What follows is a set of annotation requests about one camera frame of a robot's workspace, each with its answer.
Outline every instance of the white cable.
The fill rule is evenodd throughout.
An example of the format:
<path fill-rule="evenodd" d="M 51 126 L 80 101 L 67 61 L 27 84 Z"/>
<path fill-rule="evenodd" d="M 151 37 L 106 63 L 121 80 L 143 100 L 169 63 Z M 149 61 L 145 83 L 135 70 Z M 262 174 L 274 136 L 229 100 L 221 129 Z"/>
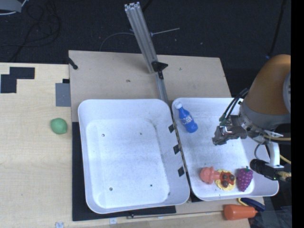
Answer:
<path fill-rule="evenodd" d="M 23 3 L 22 3 L 22 5 L 21 5 L 21 7 L 23 7 L 24 4 L 25 4 L 27 1 L 28 1 L 28 0 L 24 0 Z M 0 15 L 10 15 L 10 14 L 15 14 L 15 13 L 16 13 L 16 11 L 13 11 L 13 12 L 8 12 L 8 13 L 0 13 Z"/>

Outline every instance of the black floor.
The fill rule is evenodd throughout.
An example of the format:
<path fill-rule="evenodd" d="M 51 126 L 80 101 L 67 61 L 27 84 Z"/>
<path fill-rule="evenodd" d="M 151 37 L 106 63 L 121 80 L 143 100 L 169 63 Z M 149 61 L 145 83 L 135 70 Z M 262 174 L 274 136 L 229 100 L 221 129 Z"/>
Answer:
<path fill-rule="evenodd" d="M 150 32 L 179 28 L 153 35 L 156 54 L 219 57 L 232 96 L 269 57 L 291 54 L 291 0 L 28 0 L 21 13 L 0 16 L 0 62 L 67 64 L 69 50 L 141 53 L 121 34 L 130 33 L 124 5 L 132 2 Z M 283 185 L 274 209 L 288 205 L 291 184 Z"/>

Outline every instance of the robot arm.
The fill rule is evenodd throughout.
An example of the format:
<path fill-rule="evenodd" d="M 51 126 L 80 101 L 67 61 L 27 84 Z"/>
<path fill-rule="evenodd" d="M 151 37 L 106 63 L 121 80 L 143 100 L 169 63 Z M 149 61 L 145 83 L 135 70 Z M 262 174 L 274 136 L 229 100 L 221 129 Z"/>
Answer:
<path fill-rule="evenodd" d="M 220 124 L 212 138 L 215 145 L 222 145 L 229 139 L 248 136 L 258 144 L 268 146 L 270 162 L 253 159 L 250 167 L 272 180 L 276 180 L 283 169 L 280 166 L 279 148 L 272 144 L 274 140 L 280 140 L 282 135 L 274 131 L 281 124 L 291 123 L 290 73 L 290 55 L 277 55 L 269 59 L 250 89 L 237 95 L 220 117 Z M 238 115 L 230 115 L 237 103 L 240 104 Z"/>

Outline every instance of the white tray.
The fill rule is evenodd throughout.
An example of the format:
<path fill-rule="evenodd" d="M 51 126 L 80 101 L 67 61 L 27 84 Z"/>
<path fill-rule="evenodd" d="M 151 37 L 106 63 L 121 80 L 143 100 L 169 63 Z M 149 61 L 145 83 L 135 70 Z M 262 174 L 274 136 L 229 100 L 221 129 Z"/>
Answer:
<path fill-rule="evenodd" d="M 186 202 L 190 188 L 168 105 L 85 100 L 78 108 L 85 197 L 96 213 Z"/>
<path fill-rule="evenodd" d="M 178 98 L 172 103 L 173 116 L 189 174 L 191 190 L 199 199 L 205 201 L 273 196 L 279 190 L 278 182 L 256 172 L 245 192 L 239 191 L 237 186 L 231 191 L 224 191 L 219 189 L 215 183 L 206 184 L 200 179 L 199 174 L 203 167 L 213 166 L 215 170 L 224 169 L 235 174 L 238 169 L 249 166 L 250 161 L 255 159 L 254 150 L 257 143 L 249 137 L 244 140 L 240 138 L 228 140 L 224 145 L 215 146 L 212 142 L 219 118 L 231 100 L 232 98 Z M 192 114 L 199 127 L 196 132 L 186 132 L 185 127 L 179 121 L 178 110 L 174 107 L 176 102 L 181 102 L 183 107 Z M 237 104 L 232 114 L 238 114 L 238 110 L 239 105 Z M 257 156 L 269 162 L 269 156 L 264 146 L 258 148 Z"/>

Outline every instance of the bottle label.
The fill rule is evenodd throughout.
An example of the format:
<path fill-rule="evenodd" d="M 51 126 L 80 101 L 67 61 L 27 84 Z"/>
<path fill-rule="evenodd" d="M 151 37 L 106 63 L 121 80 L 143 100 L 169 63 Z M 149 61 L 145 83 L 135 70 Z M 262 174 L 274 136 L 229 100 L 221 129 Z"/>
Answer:
<path fill-rule="evenodd" d="M 185 118 L 181 118 L 181 122 L 184 125 L 190 123 L 192 120 L 193 120 L 193 118 L 191 115 L 188 115 Z"/>

